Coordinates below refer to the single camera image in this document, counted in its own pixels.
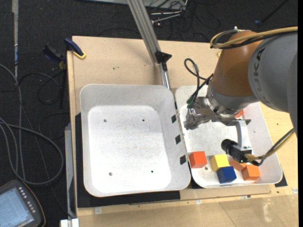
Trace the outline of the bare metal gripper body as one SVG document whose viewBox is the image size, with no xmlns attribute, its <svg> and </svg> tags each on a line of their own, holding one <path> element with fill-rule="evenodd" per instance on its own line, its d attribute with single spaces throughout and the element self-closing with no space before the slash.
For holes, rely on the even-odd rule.
<svg viewBox="0 0 303 227">
<path fill-rule="evenodd" d="M 234 125 L 233 121 L 240 115 L 240 110 L 227 109 L 217 103 L 215 99 L 197 97 L 188 102 L 188 114 L 191 114 L 193 121 L 199 120 L 201 124 L 220 122 L 226 126 Z"/>
</svg>

